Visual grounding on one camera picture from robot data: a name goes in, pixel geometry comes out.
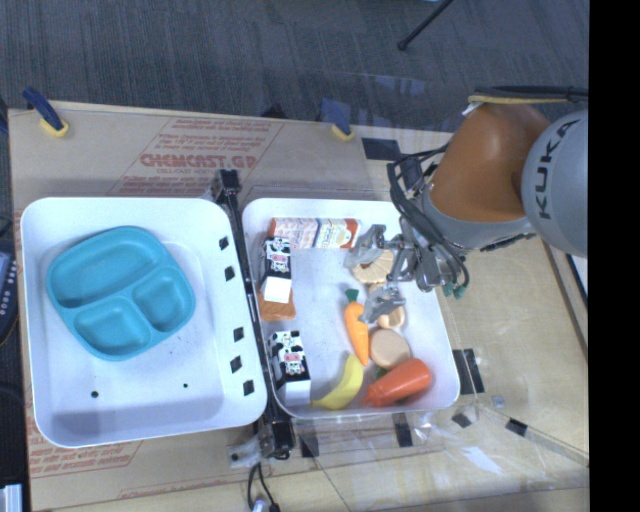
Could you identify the beige ridged biscuit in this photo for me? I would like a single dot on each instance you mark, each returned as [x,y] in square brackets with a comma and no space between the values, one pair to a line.
[372,272]

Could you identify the round tan bread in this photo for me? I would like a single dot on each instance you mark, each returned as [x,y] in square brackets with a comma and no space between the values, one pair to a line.
[389,348]

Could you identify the orange bottle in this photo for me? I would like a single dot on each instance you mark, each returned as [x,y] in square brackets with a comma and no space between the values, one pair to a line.
[402,382]

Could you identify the white and orange carton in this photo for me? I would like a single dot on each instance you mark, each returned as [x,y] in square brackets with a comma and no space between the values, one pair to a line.
[336,233]

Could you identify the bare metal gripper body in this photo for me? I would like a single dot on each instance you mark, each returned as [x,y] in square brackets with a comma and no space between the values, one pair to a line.
[425,265]

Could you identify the orange patterned carton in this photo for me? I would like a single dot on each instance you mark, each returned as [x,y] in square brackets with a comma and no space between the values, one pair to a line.
[294,232]

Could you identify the white plastic tray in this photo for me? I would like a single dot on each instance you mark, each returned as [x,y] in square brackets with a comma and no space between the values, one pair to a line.
[320,300]
[200,375]

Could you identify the thin black rod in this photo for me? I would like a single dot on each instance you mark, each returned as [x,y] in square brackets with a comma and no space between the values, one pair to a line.
[239,235]

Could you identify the cow print milk carton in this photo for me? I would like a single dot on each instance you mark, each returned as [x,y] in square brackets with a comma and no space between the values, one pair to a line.
[290,360]
[276,260]

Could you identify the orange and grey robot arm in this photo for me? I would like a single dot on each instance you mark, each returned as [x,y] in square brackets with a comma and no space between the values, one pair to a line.
[480,165]

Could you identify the orange carrot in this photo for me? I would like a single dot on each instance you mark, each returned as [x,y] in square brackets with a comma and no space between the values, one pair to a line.
[357,325]

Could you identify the yellow banana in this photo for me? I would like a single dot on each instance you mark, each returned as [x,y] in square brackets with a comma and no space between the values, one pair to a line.
[345,387]

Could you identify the small beige bread roll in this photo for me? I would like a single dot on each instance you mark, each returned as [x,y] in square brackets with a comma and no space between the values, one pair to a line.
[392,319]

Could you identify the brown cardboard board, red print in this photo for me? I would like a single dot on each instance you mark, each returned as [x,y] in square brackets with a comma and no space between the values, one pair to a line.
[100,150]

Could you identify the blue divided plate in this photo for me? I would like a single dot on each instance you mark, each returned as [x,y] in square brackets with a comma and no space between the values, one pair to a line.
[115,290]

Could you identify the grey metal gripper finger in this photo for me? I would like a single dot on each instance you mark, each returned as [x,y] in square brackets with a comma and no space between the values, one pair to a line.
[371,240]
[382,300]

